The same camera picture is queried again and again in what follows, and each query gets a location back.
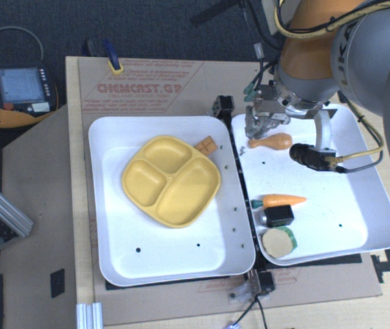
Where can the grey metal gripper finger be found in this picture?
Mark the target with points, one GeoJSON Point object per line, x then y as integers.
{"type": "Point", "coordinates": [266, 126]}
{"type": "Point", "coordinates": [251, 126]}

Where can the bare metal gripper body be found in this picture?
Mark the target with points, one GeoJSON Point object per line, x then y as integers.
{"type": "Point", "coordinates": [274, 107]}

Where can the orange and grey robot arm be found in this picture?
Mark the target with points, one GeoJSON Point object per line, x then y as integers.
{"type": "Point", "coordinates": [321, 46]}

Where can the orange chicken drumstick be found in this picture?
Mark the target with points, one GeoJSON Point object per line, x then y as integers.
{"type": "Point", "coordinates": [273, 142]}

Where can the brown chocolate biscuit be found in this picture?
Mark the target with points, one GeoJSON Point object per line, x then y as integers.
{"type": "Point", "coordinates": [204, 146]}

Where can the orange carrot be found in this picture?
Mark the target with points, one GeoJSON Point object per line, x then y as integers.
{"type": "Point", "coordinates": [280, 200]}

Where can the white plastic tray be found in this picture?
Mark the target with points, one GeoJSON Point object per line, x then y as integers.
{"type": "Point", "coordinates": [167, 245]}
{"type": "Point", "coordinates": [318, 190]}

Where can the black bottle silver cap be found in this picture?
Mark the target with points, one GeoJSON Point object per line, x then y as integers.
{"type": "Point", "coordinates": [278, 215]}

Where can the yellow divided plate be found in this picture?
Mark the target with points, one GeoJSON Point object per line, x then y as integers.
{"type": "Point", "coordinates": [171, 180]}

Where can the brown cardboard board red print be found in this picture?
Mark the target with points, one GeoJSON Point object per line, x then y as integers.
{"type": "Point", "coordinates": [153, 91]}

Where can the beige and green cucumber slice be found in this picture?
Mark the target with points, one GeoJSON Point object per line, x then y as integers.
{"type": "Point", "coordinates": [277, 242]}

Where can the black cylinder on white bracket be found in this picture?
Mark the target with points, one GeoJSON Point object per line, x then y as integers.
{"type": "Point", "coordinates": [313, 151]}

